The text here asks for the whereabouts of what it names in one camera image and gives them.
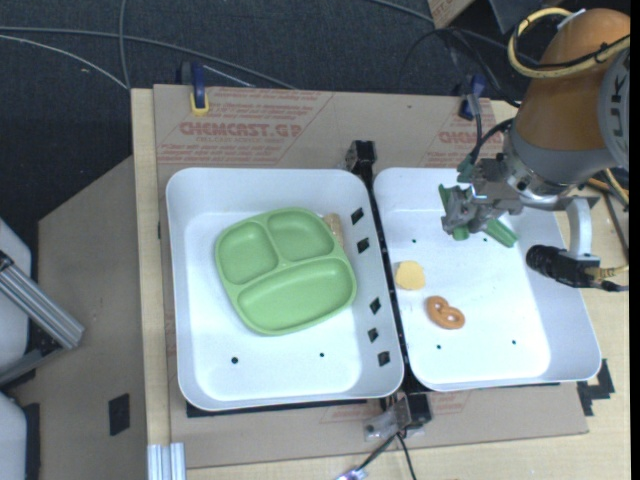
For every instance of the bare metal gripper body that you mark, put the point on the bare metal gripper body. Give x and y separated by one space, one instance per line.
500 183

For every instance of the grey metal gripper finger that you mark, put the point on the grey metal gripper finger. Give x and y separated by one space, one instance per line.
456 213
481 217

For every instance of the green toy vegetable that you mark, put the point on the green toy vegetable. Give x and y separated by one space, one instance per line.
505 235

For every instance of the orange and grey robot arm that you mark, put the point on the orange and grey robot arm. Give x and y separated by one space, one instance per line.
565 103

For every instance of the yellow round biscuit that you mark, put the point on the yellow round biscuit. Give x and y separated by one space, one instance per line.
411 275

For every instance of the thin black rod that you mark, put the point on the thin black rod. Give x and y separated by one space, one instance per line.
391 278

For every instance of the orange pretzel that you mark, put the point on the orange pretzel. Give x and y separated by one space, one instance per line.
445 313

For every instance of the white plastic tray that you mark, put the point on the white plastic tray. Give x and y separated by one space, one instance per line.
280 368
495 318

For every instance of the tan bread slice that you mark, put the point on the tan bread slice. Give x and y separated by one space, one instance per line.
336 225

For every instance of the brown cardboard board red print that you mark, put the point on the brown cardboard board red print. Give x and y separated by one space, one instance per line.
310 123

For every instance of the green divided plate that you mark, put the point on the green divided plate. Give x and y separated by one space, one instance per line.
285 273

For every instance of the black cylinder on white bracket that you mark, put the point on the black cylinder on white bracket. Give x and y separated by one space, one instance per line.
575 268

